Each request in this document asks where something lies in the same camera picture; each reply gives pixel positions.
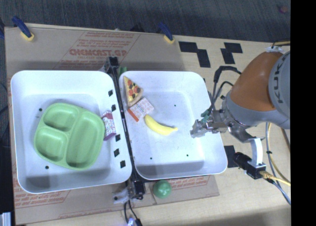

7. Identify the white plastic tray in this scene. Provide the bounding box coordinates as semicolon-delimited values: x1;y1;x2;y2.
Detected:
118;70;229;181
10;70;132;194

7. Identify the orange and white packet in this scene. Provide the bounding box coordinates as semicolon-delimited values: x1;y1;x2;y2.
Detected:
127;97;155;123

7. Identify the toy pizza slice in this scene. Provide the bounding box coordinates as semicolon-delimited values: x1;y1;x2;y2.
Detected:
122;75;144;108

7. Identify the brown cardboard board red print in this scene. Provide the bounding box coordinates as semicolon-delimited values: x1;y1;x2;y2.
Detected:
3;22;221;226

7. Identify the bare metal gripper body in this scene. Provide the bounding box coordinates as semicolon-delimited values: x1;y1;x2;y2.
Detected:
204;108;234;134

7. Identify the thin black and white rod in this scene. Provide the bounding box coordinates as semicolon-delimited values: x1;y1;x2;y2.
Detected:
111;65;140;205

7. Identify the black cylinder on white bracket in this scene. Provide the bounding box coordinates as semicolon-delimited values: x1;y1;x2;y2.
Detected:
233;137;268;180

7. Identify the black block with thin wires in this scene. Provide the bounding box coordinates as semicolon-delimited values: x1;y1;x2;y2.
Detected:
108;56;120;73
132;180;146;200

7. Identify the green toy apple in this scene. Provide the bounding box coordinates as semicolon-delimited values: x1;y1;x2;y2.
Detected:
152;180;172;199

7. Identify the green divided plate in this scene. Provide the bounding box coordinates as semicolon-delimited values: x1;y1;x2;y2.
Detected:
33;102;106;171

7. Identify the yellow banana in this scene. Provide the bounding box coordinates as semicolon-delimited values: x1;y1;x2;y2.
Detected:
144;114;179;136

